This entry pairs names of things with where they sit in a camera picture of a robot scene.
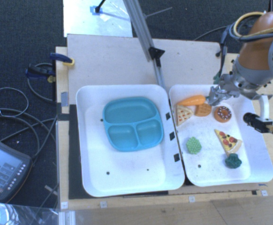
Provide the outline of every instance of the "toy pizza slice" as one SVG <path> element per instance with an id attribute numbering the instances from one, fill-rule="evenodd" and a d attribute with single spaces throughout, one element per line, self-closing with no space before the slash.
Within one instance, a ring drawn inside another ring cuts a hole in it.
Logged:
<path id="1" fill-rule="evenodd" d="M 229 157 L 229 154 L 236 153 L 238 149 L 240 148 L 242 141 L 239 139 L 236 139 L 229 134 L 226 134 L 219 130 L 214 130 L 216 135 L 221 141 L 221 145 L 224 148 L 227 156 Z"/>
<path id="2" fill-rule="evenodd" d="M 177 125 L 181 125 L 193 115 L 193 111 L 183 105 L 177 105 Z"/>

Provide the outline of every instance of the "white tray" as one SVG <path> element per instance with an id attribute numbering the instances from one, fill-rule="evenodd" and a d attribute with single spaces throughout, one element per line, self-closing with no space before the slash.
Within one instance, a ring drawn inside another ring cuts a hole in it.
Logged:
<path id="1" fill-rule="evenodd" d="M 176 121 L 176 104 L 194 95 L 208 96 L 210 85 L 175 85 L 170 90 L 173 116 Z M 214 119 L 213 112 L 206 117 L 193 115 L 177 127 L 177 135 L 183 154 L 188 179 L 197 186 L 214 186 L 236 183 L 267 182 L 273 178 L 273 165 L 261 133 L 248 127 L 243 121 L 245 113 L 254 113 L 252 102 L 245 97 L 230 98 L 220 103 L 232 111 L 227 123 Z M 237 169 L 227 168 L 227 158 L 214 129 L 218 129 L 243 141 L 237 152 L 242 164 Z M 199 139 L 202 150 L 192 155 L 186 142 L 190 137 Z"/>
<path id="2" fill-rule="evenodd" d="M 105 105 L 115 99 L 146 97 L 157 106 L 164 129 L 162 142 L 150 149 L 121 152 L 112 147 L 101 121 Z M 169 99 L 157 85 L 85 86 L 76 95 L 82 182 L 95 197 L 173 190 L 182 186 L 185 175 L 177 160 Z"/>

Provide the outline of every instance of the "donut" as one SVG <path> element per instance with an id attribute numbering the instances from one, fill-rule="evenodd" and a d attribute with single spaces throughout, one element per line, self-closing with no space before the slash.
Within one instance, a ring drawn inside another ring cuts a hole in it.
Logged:
<path id="1" fill-rule="evenodd" d="M 232 117 L 230 109 L 225 106 L 219 106 L 214 111 L 214 118 L 219 122 L 228 122 Z"/>

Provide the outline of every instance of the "brown waffle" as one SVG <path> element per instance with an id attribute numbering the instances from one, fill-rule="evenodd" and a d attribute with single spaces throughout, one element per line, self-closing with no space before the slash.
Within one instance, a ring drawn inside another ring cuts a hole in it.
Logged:
<path id="1" fill-rule="evenodd" d="M 198 105 L 196 108 L 195 115 L 198 117 L 205 117 L 211 113 L 212 107 L 207 104 L 203 103 L 202 105 Z"/>

